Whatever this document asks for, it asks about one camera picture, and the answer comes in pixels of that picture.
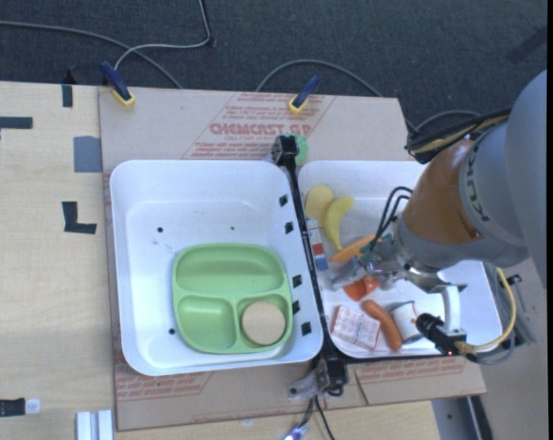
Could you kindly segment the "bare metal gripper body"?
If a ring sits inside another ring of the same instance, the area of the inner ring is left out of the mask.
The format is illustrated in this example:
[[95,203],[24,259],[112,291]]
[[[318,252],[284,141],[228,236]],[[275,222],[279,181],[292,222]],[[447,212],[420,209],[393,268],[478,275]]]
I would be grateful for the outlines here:
[[359,264],[368,274],[378,278],[380,274],[394,273],[397,281],[410,281],[423,292],[441,289],[438,268],[419,262],[398,241],[372,240],[359,252]]

